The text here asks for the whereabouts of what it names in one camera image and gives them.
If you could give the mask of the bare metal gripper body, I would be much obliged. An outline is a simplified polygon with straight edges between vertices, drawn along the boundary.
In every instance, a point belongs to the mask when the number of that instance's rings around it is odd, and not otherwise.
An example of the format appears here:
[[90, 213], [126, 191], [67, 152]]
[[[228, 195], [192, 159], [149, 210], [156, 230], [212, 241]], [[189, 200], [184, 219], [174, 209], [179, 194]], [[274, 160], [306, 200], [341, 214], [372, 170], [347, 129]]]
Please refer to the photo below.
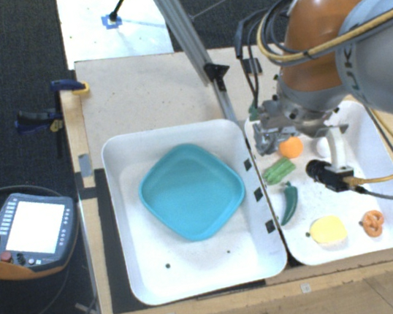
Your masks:
[[287, 98], [264, 101], [259, 108], [259, 123], [264, 138], [272, 131], [279, 131], [283, 141], [289, 137], [305, 135], [318, 137], [321, 129], [325, 129], [326, 121], [330, 119], [333, 110], [318, 111], [304, 108]]

